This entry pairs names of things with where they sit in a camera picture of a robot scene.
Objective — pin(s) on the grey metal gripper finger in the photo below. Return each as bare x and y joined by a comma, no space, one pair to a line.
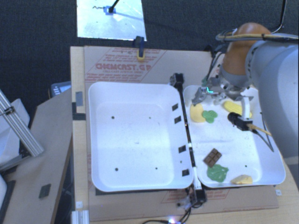
199,96
219,99

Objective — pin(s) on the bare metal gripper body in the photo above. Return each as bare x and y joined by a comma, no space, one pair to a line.
230,90

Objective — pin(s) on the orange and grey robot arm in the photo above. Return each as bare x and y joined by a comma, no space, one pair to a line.
271,78

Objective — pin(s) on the yellow toy corn cob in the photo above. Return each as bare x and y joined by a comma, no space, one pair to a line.
232,107

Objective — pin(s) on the yellow toy pear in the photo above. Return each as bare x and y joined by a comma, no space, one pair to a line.
196,114

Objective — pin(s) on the green toy broccoli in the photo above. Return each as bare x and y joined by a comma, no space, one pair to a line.
209,116

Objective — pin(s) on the thin black and white rod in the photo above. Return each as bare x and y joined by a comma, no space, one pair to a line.
188,129

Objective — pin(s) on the white plastic tray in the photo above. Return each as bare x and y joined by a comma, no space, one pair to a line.
233,143
135,136

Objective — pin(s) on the brown toy chocolate bar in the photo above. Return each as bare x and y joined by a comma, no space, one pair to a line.
212,158

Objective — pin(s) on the green toy lettuce leaf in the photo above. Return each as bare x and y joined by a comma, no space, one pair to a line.
216,173

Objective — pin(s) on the yellow toy cheese wedge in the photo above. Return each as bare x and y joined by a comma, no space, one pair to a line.
242,179

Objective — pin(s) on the brown cardboard board, red print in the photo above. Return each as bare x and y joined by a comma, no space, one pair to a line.
121,64

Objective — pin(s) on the black cylinder on white bracket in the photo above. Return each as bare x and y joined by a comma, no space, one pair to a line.
238,120

